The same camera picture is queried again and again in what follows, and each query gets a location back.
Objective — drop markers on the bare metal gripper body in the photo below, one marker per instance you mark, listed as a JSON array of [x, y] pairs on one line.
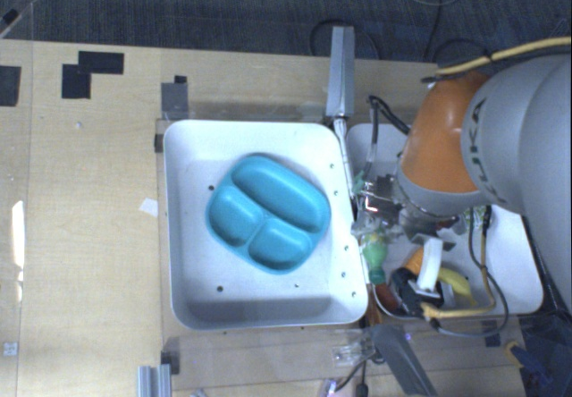
[[380, 200]]

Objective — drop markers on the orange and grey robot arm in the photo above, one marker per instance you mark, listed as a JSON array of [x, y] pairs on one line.
[[505, 136]]

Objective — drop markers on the green clear plastic bottle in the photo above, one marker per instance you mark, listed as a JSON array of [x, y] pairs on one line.
[[374, 254]]

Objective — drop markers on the orange carrot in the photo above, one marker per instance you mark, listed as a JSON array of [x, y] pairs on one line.
[[416, 260]]

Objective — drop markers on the red sausage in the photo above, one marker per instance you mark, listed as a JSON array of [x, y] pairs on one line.
[[386, 294]]

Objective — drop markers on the yellow banana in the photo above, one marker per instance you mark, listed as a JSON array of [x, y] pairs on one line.
[[458, 281]]

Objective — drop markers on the blue divided plate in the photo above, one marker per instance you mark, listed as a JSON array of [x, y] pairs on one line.
[[268, 212]]

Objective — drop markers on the white plastic tray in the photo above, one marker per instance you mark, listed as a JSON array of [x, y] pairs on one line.
[[196, 207], [514, 261]]

